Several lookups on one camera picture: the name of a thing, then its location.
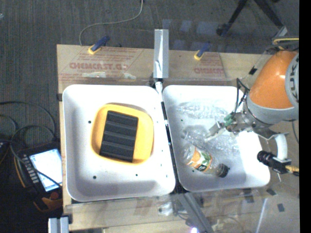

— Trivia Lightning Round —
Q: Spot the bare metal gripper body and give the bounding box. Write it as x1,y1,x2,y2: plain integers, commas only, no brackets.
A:
225,111,259,133

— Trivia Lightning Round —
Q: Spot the clear plastic bottle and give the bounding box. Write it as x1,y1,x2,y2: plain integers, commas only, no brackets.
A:
176,101,229,121
180,127,242,155

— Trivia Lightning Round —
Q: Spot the orange label bottle black cap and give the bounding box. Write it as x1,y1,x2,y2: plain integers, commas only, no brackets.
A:
183,144,230,179

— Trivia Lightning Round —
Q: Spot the white plastic tray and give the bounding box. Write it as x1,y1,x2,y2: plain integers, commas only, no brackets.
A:
62,83,176,202
161,84,271,193

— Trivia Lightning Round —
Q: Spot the yellow plate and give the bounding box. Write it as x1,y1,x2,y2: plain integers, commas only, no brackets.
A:
90,103,155,165

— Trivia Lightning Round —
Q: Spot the black ribbed block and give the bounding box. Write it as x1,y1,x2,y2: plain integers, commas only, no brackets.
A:
99,110,139,163

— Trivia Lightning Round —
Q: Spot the brown cardboard board red print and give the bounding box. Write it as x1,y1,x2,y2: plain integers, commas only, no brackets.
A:
56,44,299,232

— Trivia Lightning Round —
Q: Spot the black cylinder on white bracket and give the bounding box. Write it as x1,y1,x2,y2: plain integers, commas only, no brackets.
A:
257,133,293,175

